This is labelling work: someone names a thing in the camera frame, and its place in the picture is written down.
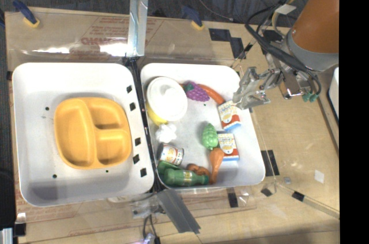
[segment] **small carton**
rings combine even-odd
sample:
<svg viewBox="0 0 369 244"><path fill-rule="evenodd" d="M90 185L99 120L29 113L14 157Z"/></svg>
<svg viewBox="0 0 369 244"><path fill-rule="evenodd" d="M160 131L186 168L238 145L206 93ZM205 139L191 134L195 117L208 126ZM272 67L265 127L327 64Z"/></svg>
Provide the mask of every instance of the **small carton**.
<svg viewBox="0 0 369 244"><path fill-rule="evenodd" d="M232 100L218 106L218 112L224 130L230 130L241 125L238 108Z"/></svg>
<svg viewBox="0 0 369 244"><path fill-rule="evenodd" d="M233 133L218 133L218 140L219 147L225 153L223 161L237 161L240 159Z"/></svg>

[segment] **black cable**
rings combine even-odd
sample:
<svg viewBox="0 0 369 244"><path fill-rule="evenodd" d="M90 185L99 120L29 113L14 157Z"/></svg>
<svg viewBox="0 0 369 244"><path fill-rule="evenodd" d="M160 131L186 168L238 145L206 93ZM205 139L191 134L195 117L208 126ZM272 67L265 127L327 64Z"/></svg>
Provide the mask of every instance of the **black cable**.
<svg viewBox="0 0 369 244"><path fill-rule="evenodd" d="M290 54L288 54L287 52L284 52L283 50L271 45L268 41L266 41L261 35L259 35L259 30L260 27L262 26L262 24L274 13L274 11L276 10L277 7L279 7L280 5L285 4L285 2L288 0L281 0L279 1L277 4L273 5L273 6L269 6L263 10L260 10L256 13L254 13L252 16L250 16L246 23L245 23L245 27L246 29L251 33L251 35L256 39L256 41L260 44L261 48L272 54L274 57L276 57L277 59L279 59L281 62L286 63L287 65L289 65L291 68L298 70L298 71L302 71L307 73L317 84L318 84L318 91L317 91L317 95L319 95L319 93L321 92L321 83L318 80L318 77L316 75L314 75L309 68L307 68L300 60L298 60L297 58L291 56ZM267 16L265 16L263 18L263 20L261 21L261 23L258 25L257 30L254 31L252 29L252 27L250 27L250 21L252 18L254 18L255 16L264 13L266 11L269 10L269 13Z"/></svg>
<svg viewBox="0 0 369 244"><path fill-rule="evenodd" d="M144 228L143 228L143 230L142 230L142 236L144 236L144 239L146 239L146 237L148 236L148 235L146 234L146 231L145 231L145 229L146 229L146 224L147 224L147 222L148 222L148 219L149 219L149 216L145 217L145 219L144 219Z"/></svg>
<svg viewBox="0 0 369 244"><path fill-rule="evenodd" d="M150 220L150 224L151 224L151 228L152 228L153 234L154 234L155 238L157 238L156 230L154 228L154 224L153 224L153 221L152 221L152 213L150 213L150 215L147 216L147 217L145 217L145 219L144 219L144 228L142 230L142 236L144 236L144 239L146 239L146 237L148 236L146 234L146 225L148 223L148 220Z"/></svg>
<svg viewBox="0 0 369 244"><path fill-rule="evenodd" d="M152 231L154 232L154 236L155 236L155 238L157 238L157 234L156 234L156 231L155 231L155 228L154 228L154 224L152 222L152 214L150 214L150 224L151 224L151 227L152 227Z"/></svg>
<svg viewBox="0 0 369 244"><path fill-rule="evenodd" d="M260 0L260 1L261 1L265 6L267 6L267 5L268 5L264 0ZM242 18L242 17L241 17L241 15L240 15L240 13L239 13L239 11L238 11L238 7L237 7L237 0L232 0L232 9L233 9L233 10L236 10L236 15L237 15L237 17L238 17L239 21L240 21L240 22L242 22L242 23L245 23L244 18Z"/></svg>
<svg viewBox="0 0 369 244"><path fill-rule="evenodd" d="M309 93L312 95L314 93L314 85L310 79L310 77L308 77L307 81L309 82L309 86L310 86L310 91Z"/></svg>
<svg viewBox="0 0 369 244"><path fill-rule="evenodd" d="M268 20L269 20L269 17L270 17L270 13L273 13L272 11L270 11L267 15L265 15L263 17L263 19L261 20L261 23L258 24L258 27L256 28L256 33L259 34L260 32L260 28L261 26L263 26Z"/></svg>

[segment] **metal bracket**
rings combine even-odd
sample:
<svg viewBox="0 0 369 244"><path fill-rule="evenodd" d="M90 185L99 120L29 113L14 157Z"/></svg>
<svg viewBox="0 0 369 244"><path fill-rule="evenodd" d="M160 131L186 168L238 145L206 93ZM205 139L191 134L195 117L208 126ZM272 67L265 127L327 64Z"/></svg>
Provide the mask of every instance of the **metal bracket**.
<svg viewBox="0 0 369 244"><path fill-rule="evenodd" d="M130 0L127 57L145 55L148 0Z"/></svg>
<svg viewBox="0 0 369 244"><path fill-rule="evenodd" d="M4 228L0 231L0 244L13 244L12 228Z"/></svg>
<svg viewBox="0 0 369 244"><path fill-rule="evenodd" d="M17 214L16 222L14 223L14 237L23 237L26 233L26 215L24 212Z"/></svg>
<svg viewBox="0 0 369 244"><path fill-rule="evenodd" d="M159 192L157 199L179 233L194 232L199 234L200 226L175 190L167 189Z"/></svg>
<svg viewBox="0 0 369 244"><path fill-rule="evenodd" d="M265 90L274 86L277 76L274 70L268 70L263 74L256 72L256 67L249 67L240 81L240 87L234 93L232 101L241 110L270 103Z"/></svg>

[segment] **orange toy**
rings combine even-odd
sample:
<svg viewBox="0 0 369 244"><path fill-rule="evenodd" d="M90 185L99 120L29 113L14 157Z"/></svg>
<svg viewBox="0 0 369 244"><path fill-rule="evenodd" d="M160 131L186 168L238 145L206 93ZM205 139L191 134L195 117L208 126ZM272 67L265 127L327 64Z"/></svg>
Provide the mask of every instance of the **orange toy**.
<svg viewBox="0 0 369 244"><path fill-rule="evenodd" d="M188 164L186 167L186 170L190 170L195 172L197 175L207 175L208 177L210 177L210 171L207 170L205 167L202 166L197 166L196 164Z"/></svg>
<svg viewBox="0 0 369 244"><path fill-rule="evenodd" d="M55 110L54 129L59 155L73 168L114 166L131 154L126 113L110 99L77 97L62 101Z"/></svg>
<svg viewBox="0 0 369 244"><path fill-rule="evenodd" d="M204 85L204 84L198 84L205 92L213 99L217 104L223 104L225 103L224 98L216 92L214 89Z"/></svg>
<svg viewBox="0 0 369 244"><path fill-rule="evenodd" d="M210 184L214 184L217 182L217 176L218 176L218 171L219 171L219 167L220 164L223 161L223 157L224 157L224 152L222 151L221 148L214 148L209 155L210 158L210 163L212 164L212 174L210 176Z"/></svg>

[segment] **blue clamp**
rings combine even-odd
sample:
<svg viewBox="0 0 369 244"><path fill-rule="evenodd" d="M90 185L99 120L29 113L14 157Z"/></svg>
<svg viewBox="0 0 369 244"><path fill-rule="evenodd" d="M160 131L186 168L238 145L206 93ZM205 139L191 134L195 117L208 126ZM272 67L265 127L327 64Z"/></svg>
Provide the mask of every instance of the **blue clamp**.
<svg viewBox="0 0 369 244"><path fill-rule="evenodd" d="M204 28L202 21L200 19L200 14L193 8L189 6L182 7L183 18L190 17L192 19L191 25L201 31Z"/></svg>
<svg viewBox="0 0 369 244"><path fill-rule="evenodd" d="M39 26L40 21L33 15L26 4L24 4L20 0L14 0L13 6L24 15L23 21L27 23L30 27L37 28Z"/></svg>

